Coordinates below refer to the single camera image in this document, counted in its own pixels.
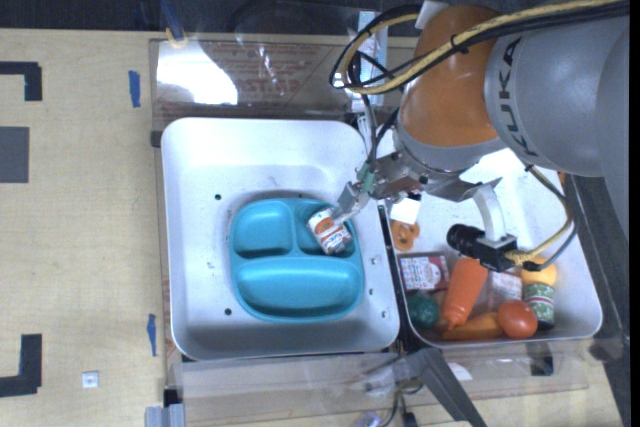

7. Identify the red orange tomato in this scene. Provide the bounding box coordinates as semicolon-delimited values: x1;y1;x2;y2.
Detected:
496;298;540;341

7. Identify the blue divided plate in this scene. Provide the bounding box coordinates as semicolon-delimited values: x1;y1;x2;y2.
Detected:
228;197;366;323

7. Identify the red and white carton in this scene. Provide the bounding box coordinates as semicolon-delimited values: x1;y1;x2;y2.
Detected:
397;253;451;293

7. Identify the pink and white packet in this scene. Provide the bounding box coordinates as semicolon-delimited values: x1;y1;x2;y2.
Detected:
485;269;524;312

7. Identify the white and orange small carton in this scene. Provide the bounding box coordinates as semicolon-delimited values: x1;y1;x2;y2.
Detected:
306;208;354;257

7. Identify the yellow orange toy bread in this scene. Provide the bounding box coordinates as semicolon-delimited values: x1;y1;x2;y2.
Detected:
441;312;504;343

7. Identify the white cube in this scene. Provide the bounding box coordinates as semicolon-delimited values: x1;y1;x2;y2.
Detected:
389;196;423;226

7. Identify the dark green ball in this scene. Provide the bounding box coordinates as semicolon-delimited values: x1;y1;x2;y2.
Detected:
405;293;441;331

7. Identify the orange pretzel biscuit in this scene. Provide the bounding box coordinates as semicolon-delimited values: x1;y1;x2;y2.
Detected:
390;219;421;253

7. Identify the black cylinder on white bracket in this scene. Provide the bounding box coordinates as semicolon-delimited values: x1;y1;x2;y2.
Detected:
446;184;519;273

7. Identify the green and white can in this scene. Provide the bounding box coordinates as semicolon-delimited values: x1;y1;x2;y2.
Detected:
521;282;558;330

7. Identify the orange bottle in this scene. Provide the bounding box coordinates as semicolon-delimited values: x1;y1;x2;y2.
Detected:
441;256;489;331

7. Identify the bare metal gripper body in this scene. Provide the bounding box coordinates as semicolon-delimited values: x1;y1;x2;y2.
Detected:
370;151;464;203

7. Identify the white plastic tray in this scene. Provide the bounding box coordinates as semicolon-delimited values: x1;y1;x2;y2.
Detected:
378;148;604;350
160;116;402;362

